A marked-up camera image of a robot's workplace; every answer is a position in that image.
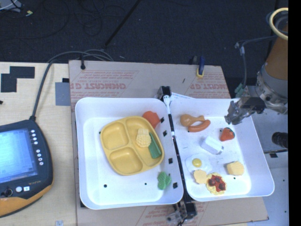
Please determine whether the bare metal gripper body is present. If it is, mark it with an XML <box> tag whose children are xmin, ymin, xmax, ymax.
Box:
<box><xmin>231</xmin><ymin>73</ymin><xmax>289</xmax><ymax>115</ymax></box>

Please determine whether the red toy strawberry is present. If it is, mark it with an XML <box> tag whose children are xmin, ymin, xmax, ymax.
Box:
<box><xmin>220</xmin><ymin>127</ymin><xmax>236</xmax><ymax>142</ymax></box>

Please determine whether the orange toy sausage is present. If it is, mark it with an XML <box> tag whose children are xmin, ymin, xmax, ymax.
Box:
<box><xmin>187</xmin><ymin>119</ymin><xmax>211</xmax><ymax>133</ymax></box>

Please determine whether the white toy carton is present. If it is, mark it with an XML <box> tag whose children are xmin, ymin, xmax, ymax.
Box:
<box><xmin>200</xmin><ymin>136</ymin><xmax>224</xmax><ymax>155</ymax></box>

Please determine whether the brown toy chicken drumstick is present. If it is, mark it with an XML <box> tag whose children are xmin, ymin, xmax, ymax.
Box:
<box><xmin>180</xmin><ymin>113</ymin><xmax>206</xmax><ymax>127</ymax></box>

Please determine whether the white printed paper slip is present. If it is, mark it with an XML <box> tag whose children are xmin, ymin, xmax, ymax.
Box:
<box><xmin>171</xmin><ymin>92</ymin><xmax>196</xmax><ymax>100</ymax></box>

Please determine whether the yellow toy bread piece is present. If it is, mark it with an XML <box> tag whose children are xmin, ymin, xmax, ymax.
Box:
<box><xmin>226</xmin><ymin>161</ymin><xmax>246</xmax><ymax>177</ymax></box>

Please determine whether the white and yellow fried egg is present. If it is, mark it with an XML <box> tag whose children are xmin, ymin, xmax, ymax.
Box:
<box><xmin>185</xmin><ymin>153</ymin><xmax>213</xmax><ymax>174</ymax></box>

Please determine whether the thin black and white rod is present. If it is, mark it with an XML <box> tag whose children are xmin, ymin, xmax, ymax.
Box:
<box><xmin>164</xmin><ymin>95</ymin><xmax>191</xmax><ymax>206</ymax></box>

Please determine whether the yellow round toy biscuit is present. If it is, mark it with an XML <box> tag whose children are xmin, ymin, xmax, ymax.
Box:
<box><xmin>193</xmin><ymin>169</ymin><xmax>208</xmax><ymax>185</ymax></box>

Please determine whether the yellow pasta with red meatballs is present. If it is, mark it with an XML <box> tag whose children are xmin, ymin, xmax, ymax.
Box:
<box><xmin>206</xmin><ymin>172</ymin><xmax>227</xmax><ymax>196</ymax></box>

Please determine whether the white plastic tray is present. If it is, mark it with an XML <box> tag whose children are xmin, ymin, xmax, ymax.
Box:
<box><xmin>169</xmin><ymin>95</ymin><xmax>275</xmax><ymax>202</ymax></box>
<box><xmin>75</xmin><ymin>97</ymin><xmax>184</xmax><ymax>210</ymax></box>

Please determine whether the orange toy vegetable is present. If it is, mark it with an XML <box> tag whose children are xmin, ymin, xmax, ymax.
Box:
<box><xmin>142</xmin><ymin>111</ymin><xmax>161</xmax><ymax>129</ymax></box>

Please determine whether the green toy vegetable stick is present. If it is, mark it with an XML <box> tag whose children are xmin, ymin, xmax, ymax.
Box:
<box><xmin>148</xmin><ymin>132</ymin><xmax>163</xmax><ymax>159</ymax></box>

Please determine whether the yellow toy corn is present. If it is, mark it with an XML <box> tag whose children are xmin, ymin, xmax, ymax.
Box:
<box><xmin>135</xmin><ymin>128</ymin><xmax>152</xmax><ymax>148</ymax></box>

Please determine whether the green toy lettuce leaf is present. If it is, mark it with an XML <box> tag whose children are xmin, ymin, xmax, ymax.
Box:
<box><xmin>157</xmin><ymin>171</ymin><xmax>172</xmax><ymax>190</ymax></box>

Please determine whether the brown cardboard board, red print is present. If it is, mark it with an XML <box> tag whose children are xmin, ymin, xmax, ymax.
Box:
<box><xmin>68</xmin><ymin>60</ymin><xmax>269</xmax><ymax>226</ymax></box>

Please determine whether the yellow divided plate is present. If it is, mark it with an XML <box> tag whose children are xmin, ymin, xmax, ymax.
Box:
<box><xmin>100</xmin><ymin>116</ymin><xmax>165</xmax><ymax>176</ymax></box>

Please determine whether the black cylinder on white bracket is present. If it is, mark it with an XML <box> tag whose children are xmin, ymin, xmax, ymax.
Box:
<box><xmin>271</xmin><ymin>131</ymin><xmax>289</xmax><ymax>149</ymax></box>

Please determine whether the black block with thin wires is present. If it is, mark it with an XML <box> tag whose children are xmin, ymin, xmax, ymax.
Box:
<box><xmin>183</xmin><ymin>201</ymin><xmax>198</xmax><ymax>219</ymax></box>
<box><xmin>157</xmin><ymin>86</ymin><xmax>172</xmax><ymax>101</ymax></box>

